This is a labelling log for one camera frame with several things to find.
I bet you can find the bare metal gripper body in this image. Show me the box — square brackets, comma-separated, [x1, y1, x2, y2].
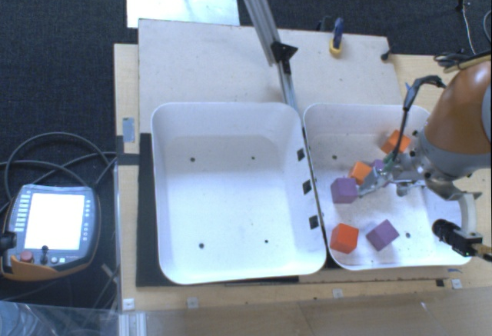
[385, 155, 482, 201]

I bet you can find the orange cube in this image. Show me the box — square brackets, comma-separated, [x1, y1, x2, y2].
[348, 161, 373, 186]
[329, 222, 360, 254]
[380, 129, 412, 155]

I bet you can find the white plastic tray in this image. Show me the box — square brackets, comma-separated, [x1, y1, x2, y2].
[150, 101, 328, 285]
[302, 102, 476, 271]

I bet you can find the thin black and white rod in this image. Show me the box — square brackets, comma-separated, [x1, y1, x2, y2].
[301, 125, 328, 254]

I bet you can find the pale wood board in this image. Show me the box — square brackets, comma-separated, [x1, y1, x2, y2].
[137, 18, 404, 124]

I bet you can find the black cylinder on white bracket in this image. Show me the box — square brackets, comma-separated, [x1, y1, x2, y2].
[431, 191, 484, 258]

